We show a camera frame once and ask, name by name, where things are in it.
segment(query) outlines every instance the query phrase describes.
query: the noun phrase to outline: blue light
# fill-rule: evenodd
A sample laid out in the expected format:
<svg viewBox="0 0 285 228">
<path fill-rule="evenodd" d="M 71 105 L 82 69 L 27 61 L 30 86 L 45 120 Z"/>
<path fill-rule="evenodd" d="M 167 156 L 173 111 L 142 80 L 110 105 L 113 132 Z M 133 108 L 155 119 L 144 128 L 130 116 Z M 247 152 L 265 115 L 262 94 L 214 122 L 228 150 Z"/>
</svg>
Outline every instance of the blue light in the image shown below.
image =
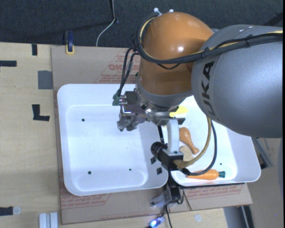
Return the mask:
<svg viewBox="0 0 285 228">
<path fill-rule="evenodd" d="M 154 228 L 156 226 L 156 223 L 157 223 L 156 220 L 152 220 L 151 223 L 150 223 L 150 226 L 152 228 Z"/>
<path fill-rule="evenodd" d="M 151 228 L 156 228 L 156 227 L 158 227 L 158 225 L 160 225 L 160 224 L 161 224 L 162 222 L 164 222 L 164 221 L 165 221 L 165 218 L 164 218 L 164 217 L 158 217 L 158 218 L 152 220 L 152 221 L 149 223 L 149 226 L 150 226 Z"/>
</svg>

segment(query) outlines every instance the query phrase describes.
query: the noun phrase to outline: white tray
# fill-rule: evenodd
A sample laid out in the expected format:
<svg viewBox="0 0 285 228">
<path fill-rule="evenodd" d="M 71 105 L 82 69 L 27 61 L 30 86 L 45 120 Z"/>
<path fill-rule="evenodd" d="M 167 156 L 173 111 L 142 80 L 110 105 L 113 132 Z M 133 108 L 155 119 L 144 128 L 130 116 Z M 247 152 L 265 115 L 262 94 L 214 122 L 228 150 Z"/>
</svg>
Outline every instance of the white tray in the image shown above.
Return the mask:
<svg viewBox="0 0 285 228">
<path fill-rule="evenodd" d="M 150 147 L 160 140 L 157 127 L 143 123 L 130 132 L 118 130 L 120 107 L 112 106 L 118 87 L 78 84 L 58 91 L 64 183 L 74 195 L 153 189 L 167 182 L 168 172 L 150 160 Z"/>
<path fill-rule="evenodd" d="M 117 129 L 120 107 L 112 106 L 112 96 L 119 85 L 64 85 L 58 91 L 58 110 L 61 135 L 64 182 L 66 188 L 78 196 L 121 191 L 152 189 L 163 186 L 168 172 L 161 163 L 151 164 L 150 147 L 159 141 L 157 127 L 144 122 L 133 131 Z M 127 84 L 123 91 L 132 91 Z M 200 150 L 207 138 L 207 120 L 193 96 L 181 106 L 189 111 L 182 126 L 191 132 L 192 141 Z M 189 179 L 180 171 L 172 171 L 174 180 L 182 186 L 234 184 L 256 181 L 261 173 L 251 138 L 235 133 L 215 123 L 218 155 L 213 169 L 225 171 L 225 178 L 216 180 Z M 168 140 L 162 127 L 164 140 Z M 205 169 L 214 153 L 213 135 L 206 153 L 188 169 Z"/>
</svg>

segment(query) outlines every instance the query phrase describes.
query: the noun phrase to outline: toy carrot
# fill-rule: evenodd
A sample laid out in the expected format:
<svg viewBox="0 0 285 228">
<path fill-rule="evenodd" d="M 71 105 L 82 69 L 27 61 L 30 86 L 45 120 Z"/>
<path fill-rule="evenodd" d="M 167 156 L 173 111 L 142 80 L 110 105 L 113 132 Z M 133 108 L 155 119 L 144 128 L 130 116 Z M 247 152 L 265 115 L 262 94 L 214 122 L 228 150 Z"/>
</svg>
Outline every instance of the toy carrot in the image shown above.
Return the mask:
<svg viewBox="0 0 285 228">
<path fill-rule="evenodd" d="M 225 178 L 225 172 L 224 171 L 217 171 L 214 169 L 211 169 L 207 171 L 204 174 L 201 174 L 199 176 L 189 176 L 187 175 L 188 178 L 194 178 L 194 179 L 203 179 L 203 180 L 215 180 L 218 177 Z"/>
</svg>

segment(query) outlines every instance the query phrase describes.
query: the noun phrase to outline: wire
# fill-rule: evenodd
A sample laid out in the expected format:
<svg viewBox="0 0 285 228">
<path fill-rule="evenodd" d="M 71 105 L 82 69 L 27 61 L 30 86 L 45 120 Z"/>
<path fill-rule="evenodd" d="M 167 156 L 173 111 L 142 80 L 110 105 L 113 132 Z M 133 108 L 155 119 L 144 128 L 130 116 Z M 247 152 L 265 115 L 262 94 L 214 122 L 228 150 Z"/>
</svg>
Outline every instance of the wire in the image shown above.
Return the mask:
<svg viewBox="0 0 285 228">
<path fill-rule="evenodd" d="M 160 141 L 165 144 L 164 139 L 163 139 L 163 134 L 162 134 L 162 126 L 157 126 L 158 129 L 158 134 L 160 136 Z"/>
<path fill-rule="evenodd" d="M 231 41 L 229 40 L 226 42 L 222 42 L 220 45 L 216 47 L 206 48 L 204 51 L 199 51 L 199 52 L 196 52 L 190 55 L 172 58 L 172 59 L 160 60 L 160 59 L 154 58 L 151 55 L 149 55 L 144 50 L 143 43 L 142 43 L 142 38 L 143 38 L 143 33 L 144 33 L 145 28 L 158 15 L 159 15 L 158 12 L 151 13 L 140 23 L 136 31 L 136 36 L 133 40 L 133 43 L 135 45 L 135 49 L 137 50 L 137 52 L 140 54 L 142 58 L 144 58 L 145 60 L 149 62 L 155 63 L 161 67 L 165 67 L 163 66 L 163 64 L 175 64 L 173 68 L 176 68 L 182 63 L 194 62 L 194 61 L 197 61 L 203 58 L 213 57 L 213 56 L 220 55 L 224 52 L 228 52 L 231 50 L 247 48 L 250 46 L 260 45 L 260 44 L 265 44 L 265 43 L 283 41 L 283 31 L 281 30 L 281 31 L 275 31 L 271 33 L 256 35 L 256 36 L 249 35 L 246 38 L 239 38 L 239 39 L 235 39 Z"/>
<path fill-rule="evenodd" d="M 207 117 L 207 123 L 208 123 L 208 134 L 207 134 L 207 139 L 206 139 L 206 143 L 205 143 L 203 150 L 193 160 L 190 160 L 190 161 L 175 160 L 174 164 L 176 164 L 177 169 L 181 170 L 182 168 L 192 165 L 193 163 L 198 161 L 208 149 L 210 139 L 211 139 L 211 119 L 209 117 Z"/>
<path fill-rule="evenodd" d="M 103 33 L 105 33 L 106 30 L 109 29 L 109 28 L 114 24 L 114 22 L 116 21 L 116 18 L 115 18 L 115 8 L 114 8 L 114 0 L 112 0 L 112 12 L 113 12 L 113 21 L 112 21 L 111 24 L 109 24 L 103 31 L 100 32 L 100 34 L 98 35 L 97 40 L 96 40 L 96 46 L 98 46 L 98 41 L 99 41 L 99 38 L 101 37 L 101 35 L 102 35 Z"/>
<path fill-rule="evenodd" d="M 180 201 L 176 201 L 178 204 L 182 204 L 184 202 L 185 199 L 185 192 L 184 190 L 182 191 L 182 196 L 181 196 L 181 200 Z"/>
<path fill-rule="evenodd" d="M 171 220 L 170 220 L 170 216 L 169 216 L 169 212 L 168 212 L 168 204 L 166 204 L 166 212 L 167 212 L 167 216 L 168 216 L 168 221 L 169 221 L 169 225 L 172 228 L 172 224 L 171 224 Z"/>
<path fill-rule="evenodd" d="M 122 89 L 123 89 L 123 86 L 124 86 L 125 82 L 127 81 L 128 76 L 129 76 L 130 71 L 131 71 L 131 66 L 130 66 L 130 67 L 128 68 L 128 70 L 127 70 L 126 75 L 125 75 L 125 70 L 126 70 L 126 66 L 127 66 L 128 55 L 129 55 L 129 53 L 130 53 L 131 50 L 133 50 L 132 47 L 129 48 L 129 49 L 126 51 L 125 55 L 124 55 L 122 78 L 121 78 L 121 82 L 120 82 L 119 89 L 117 90 L 117 96 L 118 96 L 118 97 L 120 97 L 121 92 L 122 92 Z M 135 55 L 138 55 L 138 53 L 133 53 L 133 54 L 131 55 L 130 63 L 133 62 L 133 58 L 134 58 Z"/>
<path fill-rule="evenodd" d="M 163 209 L 162 209 L 162 213 L 161 213 L 160 218 L 161 218 L 161 217 L 163 217 L 163 216 L 165 215 L 165 211 L 166 211 L 166 210 L 165 210 L 165 206 L 164 206 L 164 207 L 163 207 Z"/>
<path fill-rule="evenodd" d="M 185 175 L 188 175 L 188 176 L 199 176 L 199 175 L 202 175 L 202 174 L 208 172 L 212 168 L 212 166 L 214 165 L 215 160 L 217 158 L 217 154 L 218 154 L 218 140 L 217 140 L 217 134 L 215 132 L 215 128 L 214 128 L 214 125 L 213 125 L 212 121 L 211 121 L 211 127 L 212 127 L 212 131 L 213 131 L 213 136 L 214 136 L 214 154 L 213 154 L 213 158 L 212 158 L 212 161 L 211 161 L 210 165 L 205 170 L 199 171 L 199 172 L 190 172 L 187 168 L 183 168 L 181 171 Z"/>
</svg>

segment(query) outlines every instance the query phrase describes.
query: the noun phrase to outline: cardboard sheet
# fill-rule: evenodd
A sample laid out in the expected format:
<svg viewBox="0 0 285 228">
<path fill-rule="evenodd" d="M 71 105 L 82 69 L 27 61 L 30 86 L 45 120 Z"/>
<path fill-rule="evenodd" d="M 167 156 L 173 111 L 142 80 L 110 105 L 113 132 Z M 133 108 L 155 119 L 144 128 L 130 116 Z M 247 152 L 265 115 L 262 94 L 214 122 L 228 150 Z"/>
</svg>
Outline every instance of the cardboard sheet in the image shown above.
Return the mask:
<svg viewBox="0 0 285 228">
<path fill-rule="evenodd" d="M 116 84 L 117 90 L 126 50 L 126 48 L 111 47 L 75 47 L 75 53 L 68 55 L 65 46 L 51 47 L 62 224 L 158 215 L 161 213 L 158 208 L 150 208 L 149 199 L 158 196 L 162 189 L 79 197 L 69 193 L 63 182 L 57 107 L 58 89 L 66 84 L 97 83 Z M 135 83 L 135 74 L 139 70 L 139 62 L 140 58 L 135 56 L 127 83 Z M 181 205 L 170 207 L 170 212 L 214 209 L 252 203 L 246 184 L 195 187 L 185 189 L 184 192 L 186 197 L 184 202 Z"/>
</svg>

